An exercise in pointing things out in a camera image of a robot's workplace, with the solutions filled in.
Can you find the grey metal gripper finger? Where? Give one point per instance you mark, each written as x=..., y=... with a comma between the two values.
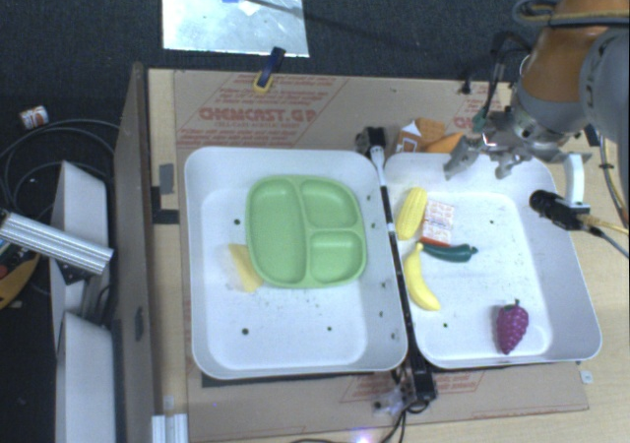
x=507, y=164
x=462, y=155

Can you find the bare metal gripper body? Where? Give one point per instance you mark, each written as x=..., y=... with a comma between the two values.
x=517, y=138

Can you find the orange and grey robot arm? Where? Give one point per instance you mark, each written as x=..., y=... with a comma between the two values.
x=561, y=62

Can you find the orange carrot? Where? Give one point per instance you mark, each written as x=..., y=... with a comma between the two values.
x=445, y=143

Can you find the orange and white carton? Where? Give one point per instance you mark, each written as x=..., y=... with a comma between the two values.
x=416, y=136

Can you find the orange and white packet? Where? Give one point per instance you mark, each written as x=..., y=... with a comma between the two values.
x=438, y=222

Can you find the yellow corn cob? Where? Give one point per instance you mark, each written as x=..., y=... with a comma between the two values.
x=411, y=213

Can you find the dark green pepper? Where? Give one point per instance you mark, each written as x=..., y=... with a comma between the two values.
x=450, y=253

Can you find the thin black and white rod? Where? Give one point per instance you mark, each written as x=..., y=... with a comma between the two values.
x=396, y=254

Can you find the white plastic tray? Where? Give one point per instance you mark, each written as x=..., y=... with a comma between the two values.
x=285, y=323
x=492, y=283

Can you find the yellow banana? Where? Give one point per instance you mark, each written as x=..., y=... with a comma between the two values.
x=418, y=281

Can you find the purple grapes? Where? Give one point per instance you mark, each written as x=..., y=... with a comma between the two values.
x=512, y=328

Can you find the brown cardboard board, red print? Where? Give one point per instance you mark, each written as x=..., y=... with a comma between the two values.
x=295, y=111

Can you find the green divided plate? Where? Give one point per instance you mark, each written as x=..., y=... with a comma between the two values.
x=305, y=229

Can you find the pale yellow wedge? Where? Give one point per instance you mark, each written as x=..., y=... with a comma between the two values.
x=244, y=269

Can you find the small orange and white can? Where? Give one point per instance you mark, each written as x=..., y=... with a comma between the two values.
x=34, y=117

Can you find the black cylinder on white bracket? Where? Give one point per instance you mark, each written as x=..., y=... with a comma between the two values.
x=553, y=207

